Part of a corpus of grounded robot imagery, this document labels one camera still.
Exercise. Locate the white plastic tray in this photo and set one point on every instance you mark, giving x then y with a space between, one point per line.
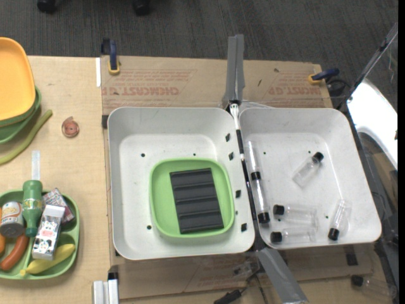
133 182
284 128

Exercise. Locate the black grooved rack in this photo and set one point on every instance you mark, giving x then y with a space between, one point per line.
196 201

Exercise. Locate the thin black and white rod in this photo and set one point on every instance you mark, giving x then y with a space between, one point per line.
240 139

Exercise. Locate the clear plastic bottle black cap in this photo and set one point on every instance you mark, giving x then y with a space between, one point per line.
253 157
297 214
294 235
305 171
373 285
261 201
339 215

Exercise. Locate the orange sausage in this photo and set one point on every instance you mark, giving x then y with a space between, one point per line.
16 253

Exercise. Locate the pink round slice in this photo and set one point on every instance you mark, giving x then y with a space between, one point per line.
70 128

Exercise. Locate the yellow banana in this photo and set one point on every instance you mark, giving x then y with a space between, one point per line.
53 258

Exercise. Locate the green bottle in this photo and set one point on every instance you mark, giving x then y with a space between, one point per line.
31 207

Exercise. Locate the white carton with cow print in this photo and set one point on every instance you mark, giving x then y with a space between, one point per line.
47 233

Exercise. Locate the red patterned packet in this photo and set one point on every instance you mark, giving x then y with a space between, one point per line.
64 201

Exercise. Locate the green divided plate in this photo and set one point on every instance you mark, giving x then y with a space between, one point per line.
68 234

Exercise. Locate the small can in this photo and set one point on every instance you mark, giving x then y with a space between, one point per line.
11 218

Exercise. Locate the orange plate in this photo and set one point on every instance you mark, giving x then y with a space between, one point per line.
12 81

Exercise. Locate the brown cardboard board red print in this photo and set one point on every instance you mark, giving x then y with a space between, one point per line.
152 84

